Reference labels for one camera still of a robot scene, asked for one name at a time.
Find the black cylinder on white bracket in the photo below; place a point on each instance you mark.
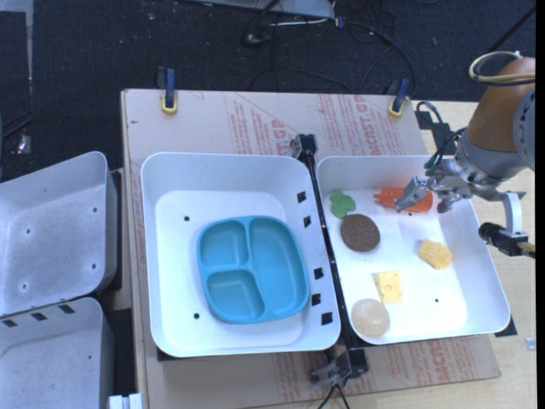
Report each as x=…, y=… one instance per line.
x=502, y=237

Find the yellow toy corn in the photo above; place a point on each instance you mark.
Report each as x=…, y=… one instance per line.
x=435, y=255

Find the brown cardboard board red print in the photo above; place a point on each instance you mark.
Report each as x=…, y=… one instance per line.
x=238, y=117

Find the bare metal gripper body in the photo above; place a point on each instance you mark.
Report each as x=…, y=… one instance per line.
x=457, y=180

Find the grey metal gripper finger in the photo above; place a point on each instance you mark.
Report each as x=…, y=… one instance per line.
x=449, y=203
x=412, y=192

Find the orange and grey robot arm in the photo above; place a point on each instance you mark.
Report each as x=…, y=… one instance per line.
x=496, y=117

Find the white plastic tray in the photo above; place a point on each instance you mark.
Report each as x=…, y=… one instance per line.
x=472, y=288
x=179, y=322

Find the green toy broccoli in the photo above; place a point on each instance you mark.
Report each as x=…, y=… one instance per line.
x=340, y=205

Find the blue divided plate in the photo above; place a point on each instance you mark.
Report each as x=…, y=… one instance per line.
x=272, y=245

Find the yellow cheese wedge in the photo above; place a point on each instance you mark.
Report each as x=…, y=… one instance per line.
x=389, y=288

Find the orange toy carrot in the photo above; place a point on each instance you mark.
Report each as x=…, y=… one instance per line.
x=385, y=196

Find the brown round biscuit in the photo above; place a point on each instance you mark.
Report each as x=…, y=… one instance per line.
x=359, y=232

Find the pale round bun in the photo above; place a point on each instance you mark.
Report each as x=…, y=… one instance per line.
x=370, y=318

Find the thin black rod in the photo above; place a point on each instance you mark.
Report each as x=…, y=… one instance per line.
x=332, y=254

